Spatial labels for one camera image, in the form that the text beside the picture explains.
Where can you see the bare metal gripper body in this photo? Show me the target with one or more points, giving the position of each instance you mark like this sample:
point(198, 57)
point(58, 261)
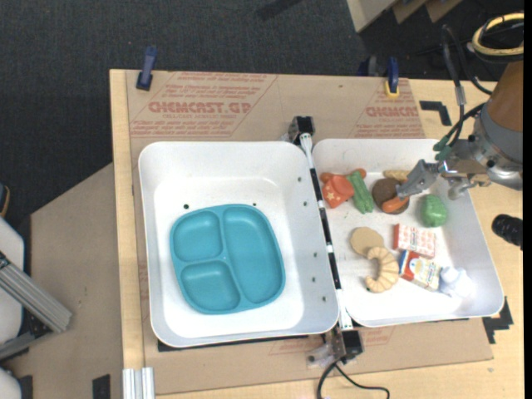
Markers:
point(474, 166)

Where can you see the tan toy biscuit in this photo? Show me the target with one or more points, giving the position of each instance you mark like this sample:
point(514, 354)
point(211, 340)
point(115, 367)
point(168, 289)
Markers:
point(395, 175)

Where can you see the white plastic tray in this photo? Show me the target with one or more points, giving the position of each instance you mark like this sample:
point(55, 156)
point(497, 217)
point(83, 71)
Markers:
point(469, 243)
point(232, 168)

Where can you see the blue divided plate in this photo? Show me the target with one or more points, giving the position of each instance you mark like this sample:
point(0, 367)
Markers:
point(249, 247)

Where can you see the red and white carton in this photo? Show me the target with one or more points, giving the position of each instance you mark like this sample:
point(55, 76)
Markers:
point(415, 240)

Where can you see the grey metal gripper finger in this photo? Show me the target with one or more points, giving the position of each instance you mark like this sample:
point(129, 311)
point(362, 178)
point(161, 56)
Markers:
point(457, 187)
point(417, 179)

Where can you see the green ribbed toy vegetable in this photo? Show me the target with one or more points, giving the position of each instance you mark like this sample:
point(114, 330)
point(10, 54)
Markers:
point(361, 193)

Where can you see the green toy broccoli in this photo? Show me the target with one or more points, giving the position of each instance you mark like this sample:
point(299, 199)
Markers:
point(433, 210)

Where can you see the brown doughnut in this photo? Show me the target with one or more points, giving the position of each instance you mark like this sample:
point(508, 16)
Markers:
point(383, 191)

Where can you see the red wedge with yellow star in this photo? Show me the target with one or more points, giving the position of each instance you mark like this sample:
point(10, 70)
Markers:
point(337, 191)

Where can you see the clear plastic bottle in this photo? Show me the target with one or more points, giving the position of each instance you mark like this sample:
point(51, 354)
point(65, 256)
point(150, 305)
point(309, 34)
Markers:
point(455, 282)

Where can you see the round tan biscuit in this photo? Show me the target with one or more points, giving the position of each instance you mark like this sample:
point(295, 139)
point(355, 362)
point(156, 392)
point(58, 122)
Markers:
point(363, 239)

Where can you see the red blue yellow carton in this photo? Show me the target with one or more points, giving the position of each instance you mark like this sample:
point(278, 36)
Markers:
point(422, 270)

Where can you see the brown cardboard board red print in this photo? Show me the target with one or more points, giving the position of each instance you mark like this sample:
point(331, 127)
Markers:
point(249, 110)

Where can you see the orange carrot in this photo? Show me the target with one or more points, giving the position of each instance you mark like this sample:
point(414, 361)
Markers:
point(362, 173)

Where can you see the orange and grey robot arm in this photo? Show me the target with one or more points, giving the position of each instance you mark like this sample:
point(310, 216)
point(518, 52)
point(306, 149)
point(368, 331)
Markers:
point(505, 102)

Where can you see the thin black and white rod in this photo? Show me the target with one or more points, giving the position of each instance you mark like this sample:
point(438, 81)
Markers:
point(323, 218)

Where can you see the tan toy croissant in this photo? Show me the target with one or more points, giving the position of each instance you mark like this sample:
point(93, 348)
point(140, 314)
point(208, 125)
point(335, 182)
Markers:
point(386, 264)

